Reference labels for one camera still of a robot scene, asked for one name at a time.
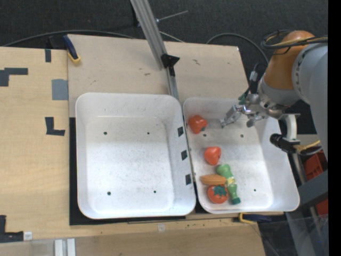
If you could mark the pale wood board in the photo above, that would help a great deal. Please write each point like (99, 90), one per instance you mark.
(120, 71)

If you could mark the green toy bottle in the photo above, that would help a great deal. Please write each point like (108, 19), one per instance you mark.
(232, 189)

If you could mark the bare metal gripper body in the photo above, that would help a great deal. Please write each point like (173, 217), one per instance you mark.
(255, 104)

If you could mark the red toy tomato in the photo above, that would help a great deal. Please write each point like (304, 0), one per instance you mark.
(217, 195)

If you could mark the brown toy bread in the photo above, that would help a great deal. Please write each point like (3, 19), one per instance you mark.
(212, 179)

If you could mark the white plastic tray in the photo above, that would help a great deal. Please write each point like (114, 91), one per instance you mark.
(247, 164)
(133, 164)

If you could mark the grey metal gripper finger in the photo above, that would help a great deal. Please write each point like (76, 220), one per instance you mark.
(231, 116)
(253, 121)

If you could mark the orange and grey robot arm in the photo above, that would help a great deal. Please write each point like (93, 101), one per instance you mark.
(309, 71)

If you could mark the black block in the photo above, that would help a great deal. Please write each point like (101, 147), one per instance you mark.
(170, 60)

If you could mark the orange toy pepper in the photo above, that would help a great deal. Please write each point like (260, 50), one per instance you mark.
(212, 155)
(197, 123)

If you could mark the black cylinder on white bracket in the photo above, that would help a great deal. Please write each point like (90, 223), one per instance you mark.
(283, 141)

